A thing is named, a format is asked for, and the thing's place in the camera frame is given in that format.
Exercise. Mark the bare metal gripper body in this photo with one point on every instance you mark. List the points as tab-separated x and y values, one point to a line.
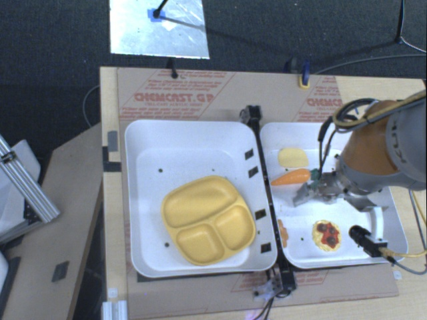
330	187

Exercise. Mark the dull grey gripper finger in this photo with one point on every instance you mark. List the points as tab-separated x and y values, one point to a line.
302	196

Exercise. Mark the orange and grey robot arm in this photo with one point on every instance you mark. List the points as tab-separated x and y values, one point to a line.
383	145

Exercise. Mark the white plastic tray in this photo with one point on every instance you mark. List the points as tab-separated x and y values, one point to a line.
187	158
300	208

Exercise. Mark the orange carrot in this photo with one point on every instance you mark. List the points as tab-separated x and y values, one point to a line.
292	177

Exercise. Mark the thin black rod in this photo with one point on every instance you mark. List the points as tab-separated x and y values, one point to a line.
267	185

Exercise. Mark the pale yellow toy bread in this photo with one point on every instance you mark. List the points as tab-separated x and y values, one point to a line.
293	157

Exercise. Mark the brown biscuit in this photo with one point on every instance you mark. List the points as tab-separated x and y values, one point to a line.
283	233

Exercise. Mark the yellow pasta with red sauce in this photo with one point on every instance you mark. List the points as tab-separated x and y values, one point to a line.
326	236

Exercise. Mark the yellow divided plate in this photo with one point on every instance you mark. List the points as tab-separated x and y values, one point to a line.
207	218

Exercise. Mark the brown cardboard board red print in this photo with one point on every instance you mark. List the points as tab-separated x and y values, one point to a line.
213	92

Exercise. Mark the black cylinder on white bracket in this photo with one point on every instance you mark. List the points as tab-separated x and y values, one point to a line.
365	238

